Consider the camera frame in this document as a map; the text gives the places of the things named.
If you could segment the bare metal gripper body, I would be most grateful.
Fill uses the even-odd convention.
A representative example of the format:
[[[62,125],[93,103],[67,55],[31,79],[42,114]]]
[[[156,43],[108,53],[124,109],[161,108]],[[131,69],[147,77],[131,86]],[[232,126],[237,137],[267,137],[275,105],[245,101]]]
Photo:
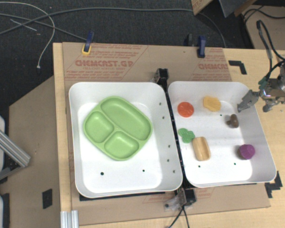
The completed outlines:
[[[285,76],[270,78],[260,82],[260,97],[266,104],[285,104]]]

